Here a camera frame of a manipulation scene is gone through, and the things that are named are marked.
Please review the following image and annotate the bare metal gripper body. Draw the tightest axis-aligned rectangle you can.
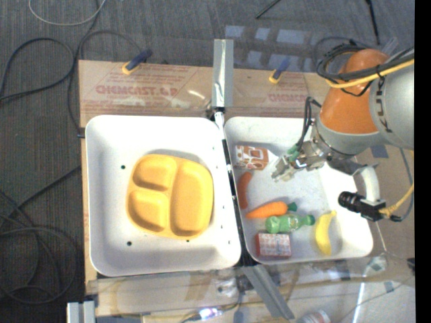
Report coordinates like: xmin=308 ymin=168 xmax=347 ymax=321
xmin=290 ymin=139 xmax=334 ymax=173

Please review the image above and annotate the white plastic tray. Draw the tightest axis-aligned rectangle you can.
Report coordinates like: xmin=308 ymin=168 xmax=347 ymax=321
xmin=84 ymin=114 xmax=242 ymax=278
xmin=224 ymin=116 xmax=374 ymax=265

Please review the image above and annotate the brown and white carton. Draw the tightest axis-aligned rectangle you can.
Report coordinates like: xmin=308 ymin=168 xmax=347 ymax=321
xmin=234 ymin=145 xmax=271 ymax=172

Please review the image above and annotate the orange sausage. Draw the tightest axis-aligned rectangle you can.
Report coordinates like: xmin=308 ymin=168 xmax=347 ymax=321
xmin=238 ymin=171 xmax=253 ymax=211

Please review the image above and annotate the orange carrot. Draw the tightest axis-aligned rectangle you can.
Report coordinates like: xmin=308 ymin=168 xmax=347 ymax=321
xmin=245 ymin=200 xmax=298 ymax=220

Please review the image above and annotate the green plastic bottle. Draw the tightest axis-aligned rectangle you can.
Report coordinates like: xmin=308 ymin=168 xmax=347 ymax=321
xmin=265 ymin=213 xmax=316 ymax=235

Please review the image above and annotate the yellow banana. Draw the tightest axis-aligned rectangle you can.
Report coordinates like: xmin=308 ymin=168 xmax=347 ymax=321
xmin=314 ymin=209 xmax=338 ymax=256

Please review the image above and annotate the red and white packet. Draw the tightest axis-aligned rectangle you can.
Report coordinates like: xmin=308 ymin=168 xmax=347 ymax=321
xmin=255 ymin=232 xmax=293 ymax=259

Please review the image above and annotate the yellow divided plate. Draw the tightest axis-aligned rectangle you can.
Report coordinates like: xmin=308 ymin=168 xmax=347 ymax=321
xmin=126 ymin=153 xmax=216 ymax=240

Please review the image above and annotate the silver and red can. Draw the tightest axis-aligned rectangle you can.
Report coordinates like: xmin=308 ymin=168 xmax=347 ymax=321
xmin=296 ymin=309 xmax=333 ymax=323

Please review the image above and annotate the brown cardboard board red print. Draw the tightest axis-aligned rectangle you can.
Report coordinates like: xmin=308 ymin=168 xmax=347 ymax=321
xmin=77 ymin=59 xmax=388 ymax=316

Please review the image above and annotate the black cylinder on white bracket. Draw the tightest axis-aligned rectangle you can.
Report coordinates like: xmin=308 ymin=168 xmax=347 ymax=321
xmin=328 ymin=158 xmax=387 ymax=222

